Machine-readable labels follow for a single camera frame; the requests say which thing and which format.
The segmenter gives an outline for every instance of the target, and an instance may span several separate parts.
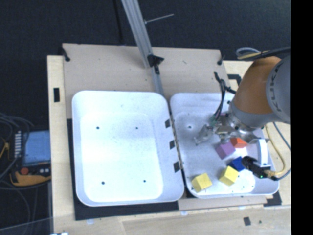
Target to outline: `blue block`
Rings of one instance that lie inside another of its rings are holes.
[[[242,171],[245,167],[241,164],[241,159],[242,157],[238,157],[231,161],[230,163],[228,163],[227,165],[233,167],[237,171]]]

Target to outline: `empty white tray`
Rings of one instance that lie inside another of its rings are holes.
[[[228,111],[227,101],[232,100],[233,94],[226,94],[222,112]],[[267,195],[275,193],[279,188],[278,181],[259,179],[252,172],[244,169],[239,172],[236,182],[227,186],[219,181],[222,170],[233,159],[249,155],[258,159],[256,144],[249,144],[246,148],[236,151],[223,160],[218,156],[215,147],[220,143],[218,135],[213,135],[209,141],[198,145],[194,137],[209,118],[215,113],[221,102],[220,93],[179,93],[172,96],[170,105],[173,115],[174,128],[178,139],[179,152],[184,170],[188,190],[197,198],[216,198],[247,195]],[[264,138],[261,129],[254,134]],[[268,164],[275,170],[268,152]],[[196,192],[191,184],[192,179],[207,173],[213,185],[200,192]]]
[[[76,193],[88,206],[172,202],[184,184],[168,104],[156,93],[72,99]]]

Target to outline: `purple block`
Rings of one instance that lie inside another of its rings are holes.
[[[216,152],[221,159],[224,159],[228,155],[232,154],[235,150],[236,149],[231,142],[221,143],[219,147],[216,148]]]
[[[231,161],[228,165],[233,167],[237,171],[242,171],[245,167],[241,163],[242,157],[238,157]]]

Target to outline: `toy block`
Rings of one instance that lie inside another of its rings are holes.
[[[196,176],[192,181],[191,184],[196,192],[199,192],[205,188],[208,188],[212,185],[212,182],[209,176],[206,173]]]
[[[245,167],[241,163],[242,157],[238,157],[231,162],[229,162],[227,165],[230,167],[233,167],[236,171],[242,171]]]
[[[233,167],[227,166],[221,173],[219,181],[222,183],[231,186],[236,182],[239,172],[236,171]]]
[[[247,142],[243,141],[241,138],[231,138],[230,142],[235,148],[245,148],[247,146]]]
[[[235,147],[231,144],[231,142],[221,143],[217,148],[216,152],[220,156],[221,159],[229,156],[235,151]]]

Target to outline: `yellow block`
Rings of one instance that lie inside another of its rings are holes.
[[[212,182],[209,178],[209,176],[204,173],[199,176],[196,176],[192,181],[191,184],[193,188],[196,190],[196,192],[199,192],[205,188],[208,188],[212,185]]]
[[[231,186],[233,183],[236,182],[238,178],[239,172],[235,170],[233,167],[227,166],[221,173],[219,181],[223,182],[224,184]]]

